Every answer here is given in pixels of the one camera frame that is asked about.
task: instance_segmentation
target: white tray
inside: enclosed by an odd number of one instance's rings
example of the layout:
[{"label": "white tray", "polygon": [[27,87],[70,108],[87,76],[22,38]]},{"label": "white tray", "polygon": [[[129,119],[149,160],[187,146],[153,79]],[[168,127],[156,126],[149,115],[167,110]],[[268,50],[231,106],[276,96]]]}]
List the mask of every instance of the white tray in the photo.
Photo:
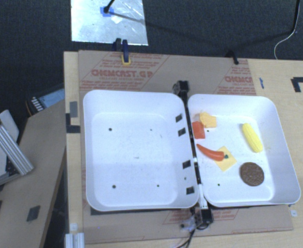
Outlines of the white tray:
[{"label": "white tray", "polygon": [[[264,97],[194,95],[190,118],[206,111],[218,126],[198,143],[226,146],[237,163],[223,172],[198,149],[203,194],[217,207],[291,204],[300,188],[274,104]],[[198,186],[185,108],[176,95],[155,92],[93,90],[83,100],[86,195],[100,211],[188,208]],[[254,153],[241,125],[250,123],[264,150]],[[239,168],[255,162],[265,180],[246,185]]]},{"label": "white tray", "polygon": [[[205,132],[205,139],[195,144],[218,150],[222,146],[237,160],[223,172],[216,163],[196,148],[203,192],[217,207],[292,204],[300,198],[300,187],[279,116],[270,99],[253,96],[193,95],[188,101],[190,118],[200,112],[217,117],[217,127]],[[242,124],[250,123],[262,144],[263,151],[251,150],[242,133]],[[265,179],[251,187],[240,178],[240,166],[253,162],[264,171]]]},{"label": "white tray", "polygon": [[[192,147],[179,97],[94,90],[83,104],[86,195],[93,208],[188,208],[197,202]],[[190,166],[183,168],[186,161]]]}]

